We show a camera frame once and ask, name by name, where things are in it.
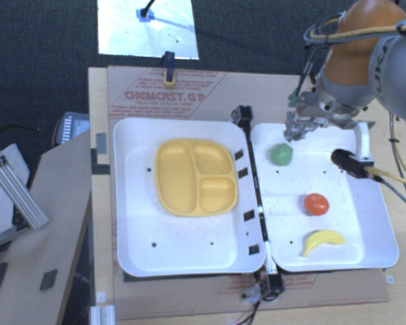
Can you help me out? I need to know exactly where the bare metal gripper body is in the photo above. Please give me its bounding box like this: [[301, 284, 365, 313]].
[[286, 91, 359, 129]]

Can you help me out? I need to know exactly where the green round toy fruit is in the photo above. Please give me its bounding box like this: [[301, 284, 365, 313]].
[[269, 142, 294, 167]]

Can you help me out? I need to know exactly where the thin black and white rod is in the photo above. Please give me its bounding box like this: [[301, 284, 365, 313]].
[[240, 115, 275, 274]]

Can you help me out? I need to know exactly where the orange-red toy tomato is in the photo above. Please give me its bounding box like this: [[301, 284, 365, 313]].
[[304, 192, 330, 217]]

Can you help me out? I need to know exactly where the white plastic tray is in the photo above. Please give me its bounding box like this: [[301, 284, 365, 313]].
[[112, 117, 267, 278], [250, 123, 401, 273]]

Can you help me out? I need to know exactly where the brown cardboard board red print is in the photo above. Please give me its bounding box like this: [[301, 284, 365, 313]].
[[107, 65, 390, 321]]

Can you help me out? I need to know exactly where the yellow banana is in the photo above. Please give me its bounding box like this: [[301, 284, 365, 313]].
[[301, 229, 346, 258]]

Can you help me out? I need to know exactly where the yellow divided plate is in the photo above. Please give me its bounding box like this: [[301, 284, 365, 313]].
[[154, 139, 240, 218]]

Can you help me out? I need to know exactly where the black cylinder on white bracket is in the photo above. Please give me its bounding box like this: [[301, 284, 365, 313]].
[[330, 122, 375, 179]]

